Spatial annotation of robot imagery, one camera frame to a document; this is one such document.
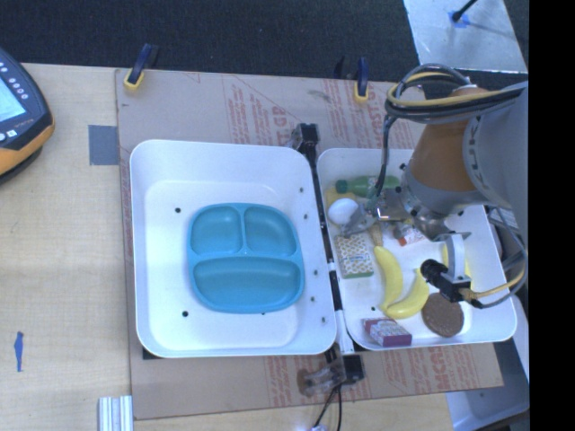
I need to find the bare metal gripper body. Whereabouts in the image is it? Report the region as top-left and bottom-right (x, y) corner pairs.
(365, 185), (472, 242)

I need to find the white egg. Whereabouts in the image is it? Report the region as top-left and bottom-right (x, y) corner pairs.
(327, 198), (360, 225)

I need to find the yellow and white carton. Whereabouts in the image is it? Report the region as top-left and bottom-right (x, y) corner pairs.
(333, 233), (376, 280)

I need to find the orange and white small packet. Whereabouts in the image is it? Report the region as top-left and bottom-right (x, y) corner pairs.
(394, 223), (427, 248)

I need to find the yellow rounded toy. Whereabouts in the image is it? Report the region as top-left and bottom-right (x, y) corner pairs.
(324, 187), (357, 207)

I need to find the green plastic bottle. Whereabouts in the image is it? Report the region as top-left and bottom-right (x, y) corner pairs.
(334, 175), (402, 198)

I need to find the thin black and white rod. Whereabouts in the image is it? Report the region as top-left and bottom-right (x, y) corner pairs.
(297, 144), (356, 355)

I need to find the white plastic tray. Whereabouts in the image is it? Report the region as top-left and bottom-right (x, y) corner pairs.
(315, 146), (518, 352)
(128, 138), (339, 359)

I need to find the red and white carton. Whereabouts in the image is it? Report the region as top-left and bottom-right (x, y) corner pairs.
(361, 317), (413, 348)

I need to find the brown round biscuit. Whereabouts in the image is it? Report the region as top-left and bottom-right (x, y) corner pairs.
(420, 292), (465, 339)

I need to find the blue divided plate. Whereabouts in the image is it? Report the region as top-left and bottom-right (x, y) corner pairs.
(186, 202), (306, 315)

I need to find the brown cardboard board red print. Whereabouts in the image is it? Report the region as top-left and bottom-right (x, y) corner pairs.
(114, 68), (505, 421)

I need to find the black cylinder on white bracket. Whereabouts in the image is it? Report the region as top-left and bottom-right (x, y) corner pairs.
(420, 232), (473, 303)

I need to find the black block with thin wires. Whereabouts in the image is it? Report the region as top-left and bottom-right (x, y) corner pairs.
(342, 353), (366, 383)
(290, 122), (322, 153)

